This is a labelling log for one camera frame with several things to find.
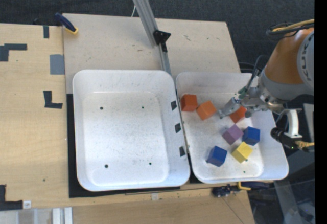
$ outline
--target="blue clamp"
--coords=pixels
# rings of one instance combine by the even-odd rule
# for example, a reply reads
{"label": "blue clamp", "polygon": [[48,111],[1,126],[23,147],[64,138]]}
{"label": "blue clamp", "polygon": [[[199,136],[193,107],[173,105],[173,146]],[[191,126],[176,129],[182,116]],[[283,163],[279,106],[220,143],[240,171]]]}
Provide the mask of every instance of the blue clamp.
{"label": "blue clamp", "polygon": [[78,28],[76,28],[67,18],[58,12],[55,14],[55,20],[63,24],[68,32],[74,35],[78,32]]}

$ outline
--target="wooden table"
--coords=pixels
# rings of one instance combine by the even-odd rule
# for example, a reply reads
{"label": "wooden table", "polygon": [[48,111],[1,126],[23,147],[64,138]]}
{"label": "wooden table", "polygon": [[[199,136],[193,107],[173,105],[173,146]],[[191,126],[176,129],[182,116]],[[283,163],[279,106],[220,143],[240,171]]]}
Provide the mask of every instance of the wooden table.
{"label": "wooden table", "polygon": [[[228,218],[237,216],[230,223],[254,223],[246,192],[223,200],[211,196],[208,188],[221,185],[186,183],[178,191],[158,193],[158,201],[152,200],[151,193],[69,198],[66,93],[71,91],[74,72],[85,67],[108,68],[108,61],[99,61],[101,54],[113,59],[112,69],[160,69],[160,61],[139,18],[66,16],[79,28],[77,36],[50,26],[50,36],[44,38],[43,26],[0,24],[0,46],[27,44],[26,51],[10,50],[9,60],[0,62],[0,184],[7,185],[6,201],[29,200],[32,208],[74,207],[74,220],[82,218],[79,214],[84,218],[85,212],[102,212],[107,204],[112,206],[111,214],[150,207],[154,214],[150,218],[167,210],[177,219],[174,209],[178,208],[191,219],[192,208],[198,204],[201,214],[205,205],[213,210],[213,221],[224,213]],[[157,23],[172,33],[167,47],[174,78],[183,71],[240,72],[226,23],[175,19],[157,19]],[[50,73],[50,55],[56,54],[65,55],[65,75]],[[135,60],[147,54],[152,62],[126,65],[126,56]],[[62,108],[45,108],[43,91],[52,91],[52,101],[63,103]]]}

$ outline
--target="yellow cube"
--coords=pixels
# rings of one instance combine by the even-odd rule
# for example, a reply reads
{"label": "yellow cube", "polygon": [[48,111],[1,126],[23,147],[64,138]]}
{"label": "yellow cube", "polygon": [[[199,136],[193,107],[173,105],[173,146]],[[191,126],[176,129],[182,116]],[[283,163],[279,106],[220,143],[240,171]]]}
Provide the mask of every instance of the yellow cube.
{"label": "yellow cube", "polygon": [[239,162],[242,163],[245,161],[250,154],[253,152],[252,148],[247,145],[245,142],[242,142],[240,146],[234,150],[231,155]]}

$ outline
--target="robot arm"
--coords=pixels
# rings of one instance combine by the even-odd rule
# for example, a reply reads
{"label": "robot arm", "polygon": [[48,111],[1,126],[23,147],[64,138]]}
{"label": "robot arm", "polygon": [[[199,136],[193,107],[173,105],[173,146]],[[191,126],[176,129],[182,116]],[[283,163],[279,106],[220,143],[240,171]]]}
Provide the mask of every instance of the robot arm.
{"label": "robot arm", "polygon": [[[247,118],[260,110],[287,115],[288,132],[274,128],[272,137],[288,148],[306,149],[314,144],[301,141],[298,110],[285,109],[283,104],[303,94],[314,96],[314,20],[285,27],[278,25],[267,33],[278,36],[279,42],[265,68],[259,74],[255,65],[247,85],[239,91],[239,98],[231,98],[218,111],[219,116],[223,118],[240,106],[247,109]],[[258,79],[256,86],[252,86],[254,78]]]}

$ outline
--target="tray containing cubes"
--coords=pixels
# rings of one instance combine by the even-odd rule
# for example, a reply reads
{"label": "tray containing cubes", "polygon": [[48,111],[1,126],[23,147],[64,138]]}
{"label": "tray containing cubes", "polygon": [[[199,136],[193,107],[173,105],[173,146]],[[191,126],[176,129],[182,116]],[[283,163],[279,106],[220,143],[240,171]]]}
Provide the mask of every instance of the tray containing cubes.
{"label": "tray containing cubes", "polygon": [[270,136],[272,112],[245,118],[241,107],[223,119],[217,112],[250,75],[184,72],[176,78],[192,170],[203,183],[280,180],[288,174],[284,149]]}

